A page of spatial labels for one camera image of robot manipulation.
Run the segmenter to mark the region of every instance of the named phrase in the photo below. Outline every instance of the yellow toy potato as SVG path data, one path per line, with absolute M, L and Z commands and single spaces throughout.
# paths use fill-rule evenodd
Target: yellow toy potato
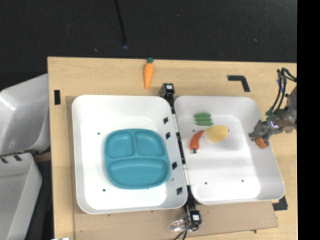
M 212 142 L 217 143 L 228 137 L 229 130 L 224 125 L 215 125 L 207 128 L 205 133 Z

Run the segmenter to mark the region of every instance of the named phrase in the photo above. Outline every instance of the wooden table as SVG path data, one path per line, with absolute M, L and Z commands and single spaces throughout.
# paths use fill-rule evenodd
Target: wooden table
M 53 186 L 53 217 L 54 236 L 56 238 L 70 237 L 71 239 L 95 239 L 92 236 L 101 237 L 101 228 L 105 226 L 106 239 L 118 239 L 122 229 L 130 229 L 134 226 L 128 221 L 125 227 L 108 227 L 108 225 L 93 223 L 96 217 L 87 216 L 80 209 L 77 209 L 73 198 L 72 167 L 69 155 L 69 133 L 67 120 L 67 97 L 80 95 L 144 95 L 158 96 L 163 83 L 173 83 L 175 97 L 181 95 L 208 95 L 208 96 L 245 96 L 253 99 L 259 106 L 262 118 L 264 113 L 273 104 L 278 85 L 277 69 L 283 67 L 297 75 L 297 65 L 294 63 L 265 63 L 265 62 L 225 62 L 225 61 L 188 61 L 188 60 L 155 60 L 155 73 L 151 88 L 145 90 L 143 83 L 143 67 L 145 59 L 109 59 L 109 58 L 70 58 L 70 57 L 49 57 L 49 102 L 50 102 L 50 134 L 51 134 L 51 159 L 52 159 L 52 186 Z M 247 80 L 250 91 L 245 91 L 240 81 L 229 81 L 227 76 L 244 76 Z M 287 90 L 290 92 L 296 86 L 289 81 Z M 216 218 L 216 229 L 208 228 L 208 225 L 201 225 L 198 233 L 190 233 L 188 237 L 195 240 L 235 240 L 235 239 L 257 239 L 257 235 L 250 231 L 258 228 L 260 240 L 292 240 L 298 239 L 298 200 L 297 200 L 297 133 L 282 133 L 271 137 L 271 145 L 276 156 L 280 172 L 285 184 L 285 197 L 288 203 L 288 210 L 273 212 L 277 222 L 270 222 L 269 217 L 261 218 L 258 211 L 250 211 L 250 204 L 237 206 L 237 212 L 232 206 L 220 207 L 223 211 L 229 212 L 230 216 L 222 215 Z M 261 202 L 261 210 L 269 216 L 272 214 L 271 202 Z M 210 211 L 218 213 L 219 207 L 203 208 L 208 214 Z M 148 218 L 149 213 L 131 213 L 135 220 Z M 256 216 L 256 225 L 252 224 L 251 216 Z M 246 227 L 245 221 L 251 220 L 251 225 Z M 154 239 L 168 235 L 162 233 L 164 228 L 154 227 Z M 127 238 L 131 239 L 134 231 L 127 232 Z M 173 239 L 177 233 L 170 234 L 166 238 Z

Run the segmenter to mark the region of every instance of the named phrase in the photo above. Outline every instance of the toy carrot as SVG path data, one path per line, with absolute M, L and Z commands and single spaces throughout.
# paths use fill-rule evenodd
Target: toy carrot
M 200 130 L 200 131 L 196 132 L 190 141 L 189 148 L 193 151 L 194 154 L 197 153 L 197 149 L 199 149 L 199 147 L 200 147 L 199 140 L 204 132 L 205 132 L 204 130 Z
M 144 66 L 143 77 L 144 77 L 144 87 L 146 90 L 149 89 L 152 77 L 155 72 L 155 66 L 152 64 L 153 58 L 148 58 L 148 63 Z

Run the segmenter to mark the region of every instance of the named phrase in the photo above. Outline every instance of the black corner tape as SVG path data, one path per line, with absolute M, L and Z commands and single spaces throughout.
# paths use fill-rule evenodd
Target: black corner tape
M 61 104 L 60 90 L 54 90 L 54 105 Z
M 250 92 L 247 79 L 243 75 L 227 75 L 229 81 L 241 81 L 245 92 Z

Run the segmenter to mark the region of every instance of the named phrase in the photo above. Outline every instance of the carrot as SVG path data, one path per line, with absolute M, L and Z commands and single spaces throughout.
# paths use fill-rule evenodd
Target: carrot
M 193 135 L 193 137 L 192 137 L 192 139 L 191 139 L 191 141 L 190 141 L 189 148 L 190 148 L 190 150 L 193 151 L 194 154 L 197 153 L 196 151 L 197 151 L 197 149 L 199 149 L 199 147 L 200 147 L 200 146 L 199 146 L 199 140 L 200 140 L 200 137 L 202 136 L 202 134 L 203 134 L 204 132 L 205 132 L 204 130 L 200 130 L 200 131 L 196 132 L 196 133 Z
M 148 63 L 144 66 L 143 77 L 144 77 L 144 87 L 146 90 L 149 89 L 152 77 L 155 72 L 155 66 L 152 64 L 153 58 L 148 58 Z

